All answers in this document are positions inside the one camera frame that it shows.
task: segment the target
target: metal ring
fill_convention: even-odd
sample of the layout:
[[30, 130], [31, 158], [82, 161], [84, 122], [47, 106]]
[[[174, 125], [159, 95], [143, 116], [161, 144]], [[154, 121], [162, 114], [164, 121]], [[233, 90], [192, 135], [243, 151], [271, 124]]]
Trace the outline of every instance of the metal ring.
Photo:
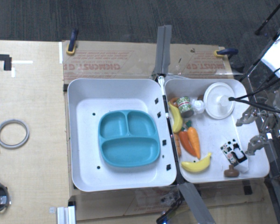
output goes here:
[[9, 124], [19, 124], [19, 125], [22, 125], [24, 127], [24, 129], [26, 130], [26, 136], [25, 136], [25, 138], [20, 143], [15, 144], [15, 145], [6, 144], [1, 139], [0, 139], [0, 144], [4, 148], [9, 148], [9, 149], [19, 148], [22, 145], [24, 145], [27, 142], [28, 138], [29, 138], [28, 126], [23, 121], [21, 121], [19, 119], [8, 119], [8, 120], [6, 120], [6, 121], [4, 121], [4, 122], [2, 122], [0, 124], [0, 132], [1, 132], [2, 128], [4, 128], [6, 125], [9, 125]]

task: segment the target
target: can lid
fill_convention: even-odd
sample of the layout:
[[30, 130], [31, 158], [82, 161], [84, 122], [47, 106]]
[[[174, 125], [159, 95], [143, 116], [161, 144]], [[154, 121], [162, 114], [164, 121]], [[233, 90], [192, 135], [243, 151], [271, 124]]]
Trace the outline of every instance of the can lid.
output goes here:
[[214, 119], [224, 119], [233, 111], [235, 101], [233, 89], [226, 83], [216, 82], [210, 85], [204, 93], [203, 102], [206, 112]]

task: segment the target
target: carrot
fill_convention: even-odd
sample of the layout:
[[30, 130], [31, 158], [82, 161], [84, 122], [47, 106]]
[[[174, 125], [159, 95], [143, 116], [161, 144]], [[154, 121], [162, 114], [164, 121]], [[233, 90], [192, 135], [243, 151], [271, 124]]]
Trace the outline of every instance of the carrot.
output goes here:
[[200, 142], [197, 130], [194, 127], [189, 127], [187, 133], [189, 141], [195, 150], [196, 156], [200, 159]]
[[193, 147], [191, 146], [188, 138], [187, 131], [180, 131], [178, 133], [179, 139], [181, 140], [182, 146], [184, 149], [191, 154], [192, 156], [196, 157], [196, 152], [194, 151]]
[[177, 155], [180, 157], [182, 155], [181, 144], [179, 142], [179, 138], [178, 138], [178, 135], [176, 133], [174, 134], [174, 141], [175, 141]]

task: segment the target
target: white plastic tray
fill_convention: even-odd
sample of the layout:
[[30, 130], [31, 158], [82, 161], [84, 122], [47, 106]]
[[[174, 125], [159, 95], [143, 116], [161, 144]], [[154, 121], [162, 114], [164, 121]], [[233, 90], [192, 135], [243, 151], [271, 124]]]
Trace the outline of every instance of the white plastic tray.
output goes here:
[[[215, 82], [224, 82], [234, 91], [235, 97], [246, 94], [244, 86], [233, 79], [171, 79], [165, 84], [167, 100], [173, 97], [188, 96], [190, 99], [197, 99], [203, 95], [206, 89]], [[242, 117], [242, 113], [248, 108], [247, 104], [236, 102], [233, 112], [225, 119], [214, 119], [203, 112], [190, 118], [192, 126], [197, 129], [201, 146], [201, 159], [212, 152], [210, 166], [201, 173], [189, 173], [181, 167], [182, 161], [198, 161], [197, 158], [188, 154], [183, 147], [182, 155], [179, 158], [182, 176], [192, 183], [220, 182], [231, 179], [260, 178], [269, 173], [270, 167], [264, 149], [257, 150], [254, 156], [248, 156], [249, 170], [240, 173], [237, 178], [225, 178], [224, 170], [228, 169], [230, 163], [224, 156], [220, 147], [232, 139], [235, 139], [242, 147], [247, 150], [250, 139], [258, 135], [255, 122], [237, 127], [237, 119]]]
[[[155, 81], [77, 79], [68, 87], [68, 100], [72, 180], [78, 189], [90, 192], [160, 187], [174, 182], [175, 159], [161, 89]], [[98, 124], [103, 115], [116, 110], [140, 110], [153, 118], [161, 144], [156, 161], [134, 168], [114, 167], [104, 161], [99, 151]]]

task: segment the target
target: black fabric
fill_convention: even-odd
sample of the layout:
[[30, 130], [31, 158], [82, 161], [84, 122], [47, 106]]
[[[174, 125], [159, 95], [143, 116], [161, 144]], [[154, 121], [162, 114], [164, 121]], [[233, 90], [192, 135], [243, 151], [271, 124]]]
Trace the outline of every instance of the black fabric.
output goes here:
[[0, 0], [0, 40], [156, 42], [172, 25], [171, 43], [236, 48], [234, 65], [249, 67], [280, 28], [280, 0]]

